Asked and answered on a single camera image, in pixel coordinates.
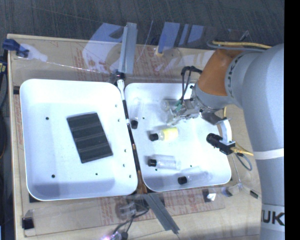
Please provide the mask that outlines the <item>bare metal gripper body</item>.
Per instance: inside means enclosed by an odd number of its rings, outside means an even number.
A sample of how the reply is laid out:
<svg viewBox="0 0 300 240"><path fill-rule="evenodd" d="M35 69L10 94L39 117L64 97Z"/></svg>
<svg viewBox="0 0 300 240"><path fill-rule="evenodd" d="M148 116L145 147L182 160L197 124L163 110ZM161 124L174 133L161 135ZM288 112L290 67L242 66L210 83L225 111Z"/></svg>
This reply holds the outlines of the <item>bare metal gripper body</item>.
<svg viewBox="0 0 300 240"><path fill-rule="evenodd" d="M207 107L197 100L186 99L182 103L182 116L185 118L202 118L206 119Z"/></svg>

